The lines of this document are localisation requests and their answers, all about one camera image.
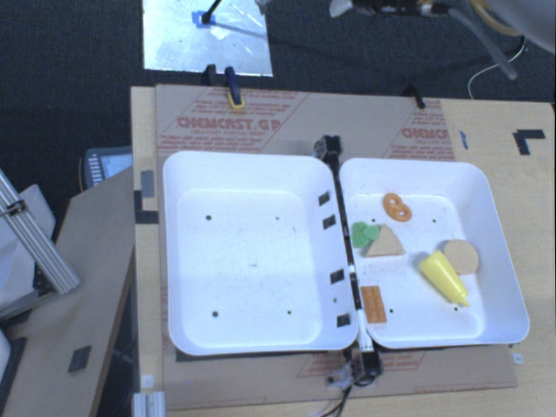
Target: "brown pretzel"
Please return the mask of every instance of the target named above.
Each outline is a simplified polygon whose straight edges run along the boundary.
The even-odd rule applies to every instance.
[[[411,209],[395,193],[388,193],[382,199],[382,205],[393,220],[407,222],[411,219]]]

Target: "toy bread slice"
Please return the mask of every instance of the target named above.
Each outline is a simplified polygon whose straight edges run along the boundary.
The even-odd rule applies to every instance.
[[[365,256],[368,258],[371,256],[404,255],[405,253],[406,251],[392,229],[383,224],[379,237],[371,244]]]

